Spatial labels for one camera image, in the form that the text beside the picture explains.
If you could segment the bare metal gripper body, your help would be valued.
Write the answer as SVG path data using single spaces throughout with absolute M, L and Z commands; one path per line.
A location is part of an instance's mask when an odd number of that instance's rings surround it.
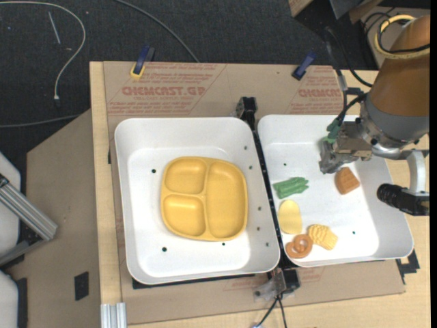
M 332 144 L 331 158 L 340 162 L 368 161 L 372 156 L 397 159 L 409 143 L 408 140 L 394 138 L 371 119 L 361 116 L 342 123 Z

